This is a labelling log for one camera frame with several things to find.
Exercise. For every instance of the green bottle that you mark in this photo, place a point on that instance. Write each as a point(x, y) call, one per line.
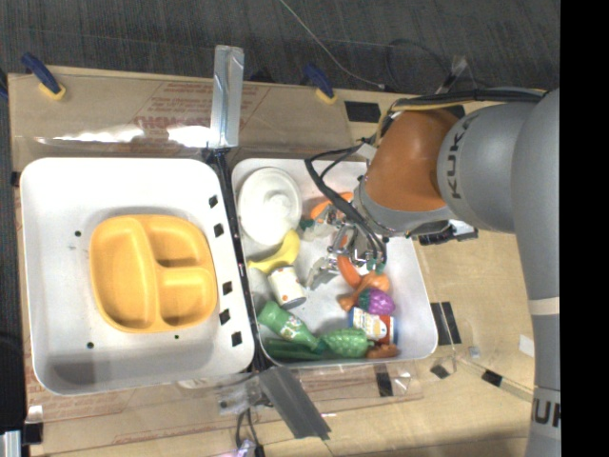
point(288, 324)

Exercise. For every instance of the orange sausage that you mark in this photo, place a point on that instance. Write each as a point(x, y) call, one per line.
point(349, 274)

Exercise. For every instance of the white plastic tray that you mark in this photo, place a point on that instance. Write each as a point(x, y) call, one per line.
point(414, 303)
point(62, 255)

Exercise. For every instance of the white can with dots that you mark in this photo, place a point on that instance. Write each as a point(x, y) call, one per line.
point(286, 287)

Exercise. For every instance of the dark green beans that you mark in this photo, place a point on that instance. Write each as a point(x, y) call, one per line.
point(285, 350)

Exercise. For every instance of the yellow banana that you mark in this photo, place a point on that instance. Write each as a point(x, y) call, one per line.
point(284, 255)

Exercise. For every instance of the light green grapes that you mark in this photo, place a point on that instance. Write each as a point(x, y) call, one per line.
point(347, 342)

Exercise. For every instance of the brown biscuit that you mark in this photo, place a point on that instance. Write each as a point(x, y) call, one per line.
point(383, 351)

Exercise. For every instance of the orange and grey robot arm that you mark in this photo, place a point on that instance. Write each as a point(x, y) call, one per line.
point(480, 169)

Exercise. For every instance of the purple grapes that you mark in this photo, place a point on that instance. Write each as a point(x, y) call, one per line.
point(378, 302)

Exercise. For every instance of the clear plastic bottle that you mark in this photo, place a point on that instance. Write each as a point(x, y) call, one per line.
point(318, 229)

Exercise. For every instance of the black cylinder on white bracket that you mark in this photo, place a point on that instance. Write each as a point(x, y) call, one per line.
point(440, 236)

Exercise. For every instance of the orange carrot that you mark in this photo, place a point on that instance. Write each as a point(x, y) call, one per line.
point(322, 206)

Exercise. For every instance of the yellow divided plate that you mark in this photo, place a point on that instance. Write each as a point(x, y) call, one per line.
point(128, 274)

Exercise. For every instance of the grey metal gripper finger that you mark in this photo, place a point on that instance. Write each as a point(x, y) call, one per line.
point(322, 272)

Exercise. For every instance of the white can red yellow label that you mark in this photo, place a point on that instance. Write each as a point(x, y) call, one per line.
point(373, 324)

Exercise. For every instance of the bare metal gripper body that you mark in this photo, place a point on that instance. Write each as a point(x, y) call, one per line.
point(358, 249)

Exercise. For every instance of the brown cardboard board red print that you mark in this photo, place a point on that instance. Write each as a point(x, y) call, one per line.
point(119, 112)

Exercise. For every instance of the white bowl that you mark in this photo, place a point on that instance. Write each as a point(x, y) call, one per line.
point(266, 203)

